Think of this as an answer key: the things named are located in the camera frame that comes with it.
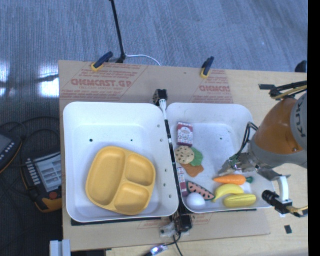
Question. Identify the chocolate chip biscuit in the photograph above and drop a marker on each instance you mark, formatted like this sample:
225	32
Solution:
184	155

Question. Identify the green lettuce leaf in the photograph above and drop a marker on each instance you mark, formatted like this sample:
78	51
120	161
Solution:
198	158

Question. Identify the orange carrot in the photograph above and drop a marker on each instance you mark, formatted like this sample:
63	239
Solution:
231	179

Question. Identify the white plastic tray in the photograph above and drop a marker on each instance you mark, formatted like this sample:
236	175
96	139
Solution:
220	125
115	125

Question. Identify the orange flat slice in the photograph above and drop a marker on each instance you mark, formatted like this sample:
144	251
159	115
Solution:
193	170

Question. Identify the red and white packet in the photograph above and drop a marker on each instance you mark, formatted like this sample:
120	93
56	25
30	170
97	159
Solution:
182	182

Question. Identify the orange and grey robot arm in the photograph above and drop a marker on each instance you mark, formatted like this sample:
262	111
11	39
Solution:
277	130

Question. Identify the yellow banana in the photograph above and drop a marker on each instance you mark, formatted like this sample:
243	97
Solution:
228	189

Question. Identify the red and white carton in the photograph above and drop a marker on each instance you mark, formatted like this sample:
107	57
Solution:
185	133

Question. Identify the red watermelon slice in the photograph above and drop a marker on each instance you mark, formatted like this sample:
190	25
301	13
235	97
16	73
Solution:
198	191

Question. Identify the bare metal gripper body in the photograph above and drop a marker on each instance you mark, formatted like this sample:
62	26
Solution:
247	162

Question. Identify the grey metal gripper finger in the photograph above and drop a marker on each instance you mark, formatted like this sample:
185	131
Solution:
226	171
228	163

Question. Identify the white egg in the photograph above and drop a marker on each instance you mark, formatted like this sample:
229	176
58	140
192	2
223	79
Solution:
196	201

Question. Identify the black cylinder on white bracket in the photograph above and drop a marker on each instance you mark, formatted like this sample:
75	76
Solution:
275	198

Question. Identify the brown cardboard board red print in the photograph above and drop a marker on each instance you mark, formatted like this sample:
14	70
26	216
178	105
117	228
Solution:
155	80

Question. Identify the thin black and white rod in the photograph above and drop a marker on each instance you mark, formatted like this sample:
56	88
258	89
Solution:
169	136

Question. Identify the yellow corn cob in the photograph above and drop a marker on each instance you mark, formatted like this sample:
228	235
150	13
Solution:
240	200

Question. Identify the yellow divided plate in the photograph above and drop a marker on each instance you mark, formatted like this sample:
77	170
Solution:
120	180

